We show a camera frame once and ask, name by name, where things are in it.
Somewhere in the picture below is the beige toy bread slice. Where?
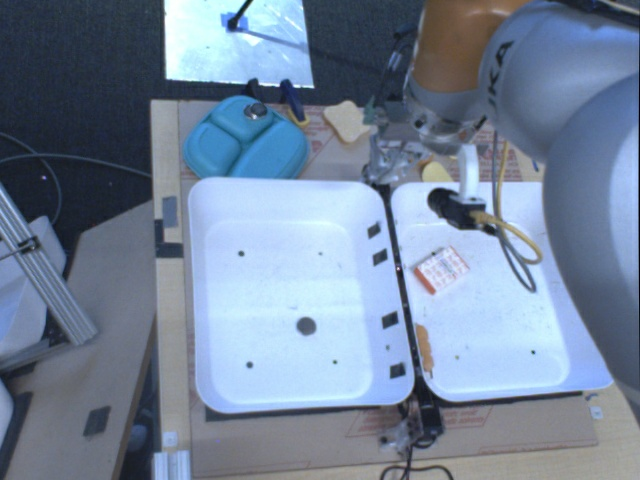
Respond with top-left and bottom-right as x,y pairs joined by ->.
321,99 -> 373,146

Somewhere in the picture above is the orange and white carton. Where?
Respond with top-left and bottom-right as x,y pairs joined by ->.
412,245 -> 472,296

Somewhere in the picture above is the white plastic tray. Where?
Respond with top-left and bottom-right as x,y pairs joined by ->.
187,176 -> 417,415
389,181 -> 616,404

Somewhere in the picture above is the brown cardboard board, red print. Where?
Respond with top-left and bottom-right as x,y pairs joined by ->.
177,99 -> 599,477

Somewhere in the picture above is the black block with thin wires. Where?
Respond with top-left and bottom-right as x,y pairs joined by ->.
416,401 -> 446,440

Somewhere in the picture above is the blue divided plate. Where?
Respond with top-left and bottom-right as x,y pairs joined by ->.
182,94 -> 312,180

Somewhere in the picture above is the pale yellow toy biscuit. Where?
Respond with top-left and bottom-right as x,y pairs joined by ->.
421,159 -> 454,185

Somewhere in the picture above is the black cylinder on white bracket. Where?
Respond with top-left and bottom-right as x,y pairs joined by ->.
426,142 -> 489,232

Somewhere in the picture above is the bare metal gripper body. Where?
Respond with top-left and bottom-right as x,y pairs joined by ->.
370,110 -> 480,168

